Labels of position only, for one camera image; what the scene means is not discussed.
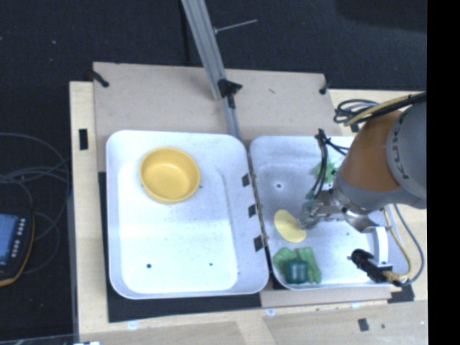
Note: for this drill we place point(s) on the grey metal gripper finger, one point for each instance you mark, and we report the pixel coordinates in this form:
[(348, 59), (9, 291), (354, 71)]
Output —
[(314, 222), (304, 220)]

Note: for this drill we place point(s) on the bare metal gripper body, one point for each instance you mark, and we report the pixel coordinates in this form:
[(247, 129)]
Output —
[(332, 208)]

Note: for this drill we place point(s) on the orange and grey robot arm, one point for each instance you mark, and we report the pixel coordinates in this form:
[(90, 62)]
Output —
[(373, 156)]

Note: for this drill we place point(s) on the white plastic tray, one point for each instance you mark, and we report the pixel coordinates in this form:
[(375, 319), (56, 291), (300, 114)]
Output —
[(338, 250), (187, 235)]

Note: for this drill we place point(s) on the light green leafy toy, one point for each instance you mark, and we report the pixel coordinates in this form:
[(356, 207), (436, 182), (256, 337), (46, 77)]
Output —
[(325, 171)]

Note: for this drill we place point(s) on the dark green small cup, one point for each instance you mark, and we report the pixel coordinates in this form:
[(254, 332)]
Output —
[(295, 271)]

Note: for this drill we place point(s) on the yellow bowl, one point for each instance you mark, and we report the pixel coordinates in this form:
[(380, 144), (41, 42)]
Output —
[(169, 174)]

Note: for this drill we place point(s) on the brown flat board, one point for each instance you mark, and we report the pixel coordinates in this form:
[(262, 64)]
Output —
[(161, 99)]

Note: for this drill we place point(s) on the black cylinder on white bracket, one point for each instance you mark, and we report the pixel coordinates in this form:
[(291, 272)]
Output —
[(370, 266)]

